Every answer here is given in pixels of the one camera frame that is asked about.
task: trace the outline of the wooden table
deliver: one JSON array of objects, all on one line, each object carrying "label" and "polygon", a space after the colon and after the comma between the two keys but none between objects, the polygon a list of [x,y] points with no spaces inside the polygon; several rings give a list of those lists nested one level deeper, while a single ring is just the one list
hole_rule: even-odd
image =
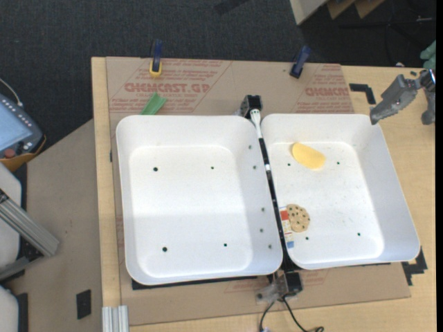
[{"label": "wooden table", "polygon": [[[116,224],[114,220],[114,184],[109,162],[109,112],[107,96],[106,59],[91,61],[93,107],[96,133],[96,162],[98,179],[98,212],[102,269],[103,306],[121,305]],[[348,83],[368,84],[376,95],[387,89],[395,77],[419,69],[343,66]],[[369,113],[364,93],[351,92],[356,113]],[[435,254],[435,125],[423,125],[421,114],[427,108],[420,91],[415,101],[399,114],[380,121],[392,160],[397,170],[415,227],[419,235],[428,269],[413,276],[411,298],[348,304],[295,311],[306,329],[324,326],[326,331],[436,331],[436,254]],[[256,332],[260,315],[218,317],[187,322],[173,322],[132,327],[131,331],[241,331]],[[297,331],[288,312],[266,315],[266,326],[272,331]]]}]

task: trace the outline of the red button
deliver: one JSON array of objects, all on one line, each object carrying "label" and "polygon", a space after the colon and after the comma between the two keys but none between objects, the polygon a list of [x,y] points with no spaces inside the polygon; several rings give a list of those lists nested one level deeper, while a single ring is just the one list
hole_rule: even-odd
[{"label": "red button", "polygon": [[14,149],[6,149],[4,151],[5,158],[13,158],[15,156],[15,150]]}]

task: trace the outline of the blue clamp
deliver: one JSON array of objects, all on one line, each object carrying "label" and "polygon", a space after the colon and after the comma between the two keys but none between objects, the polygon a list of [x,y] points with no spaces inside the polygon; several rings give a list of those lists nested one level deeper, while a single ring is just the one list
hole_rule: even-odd
[{"label": "blue clamp", "polygon": [[311,54],[311,48],[308,46],[303,46],[302,50],[298,54],[297,60],[291,68],[290,76],[294,76],[297,79],[302,75],[303,64],[306,62],[307,58]]},{"label": "blue clamp", "polygon": [[152,61],[150,62],[150,74],[153,77],[157,77],[161,74],[161,47],[163,42],[160,39],[156,39],[152,44],[151,55]]}]

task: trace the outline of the wire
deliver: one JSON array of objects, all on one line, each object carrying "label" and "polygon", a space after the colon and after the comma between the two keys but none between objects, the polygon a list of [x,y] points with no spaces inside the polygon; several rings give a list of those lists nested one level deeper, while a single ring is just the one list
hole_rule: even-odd
[{"label": "wire", "polygon": [[[267,312],[271,309],[271,307],[275,304],[276,301],[283,302],[283,303],[286,305],[286,307],[287,307],[289,313],[291,314],[291,317],[292,317],[293,321],[297,324],[298,328],[299,328],[300,330],[302,330],[302,332],[309,332],[309,331],[305,330],[305,329],[300,325],[300,323],[298,323],[296,317],[294,316],[294,314],[293,314],[293,312],[292,312],[291,307],[290,307],[289,304],[288,304],[288,301],[286,300],[286,297],[287,297],[287,296],[290,296],[290,294],[283,295],[281,299],[274,300],[273,302],[271,302],[271,303],[268,305],[268,307],[266,308],[266,310],[263,312],[262,318],[260,319],[260,326],[259,326],[259,328],[260,328],[260,332],[263,332],[263,330],[264,330],[264,329],[263,329],[264,316],[266,316]],[[320,326],[320,327],[317,327],[317,329],[315,330],[315,332],[323,332],[324,330],[325,330],[325,328],[324,328],[323,326]]]},{"label": "wire", "polygon": [[23,103],[21,103],[20,98],[17,95],[17,93],[14,91],[14,89],[11,86],[9,86],[9,84],[5,80],[3,80],[1,77],[0,77],[0,82],[3,85],[5,85],[9,89],[9,91],[11,91],[11,93],[14,95],[15,99],[17,100],[17,106],[23,107]]}]

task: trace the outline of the green object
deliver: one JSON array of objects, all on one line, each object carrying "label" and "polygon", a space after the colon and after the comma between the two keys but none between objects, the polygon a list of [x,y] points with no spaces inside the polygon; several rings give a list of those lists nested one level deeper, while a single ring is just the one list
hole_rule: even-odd
[{"label": "green object", "polygon": [[423,63],[425,69],[435,69],[437,59],[437,40],[420,53],[420,59],[426,60]]},{"label": "green object", "polygon": [[140,114],[145,116],[155,114],[159,111],[161,107],[163,107],[165,102],[166,98],[160,97],[157,92],[154,92]]}]

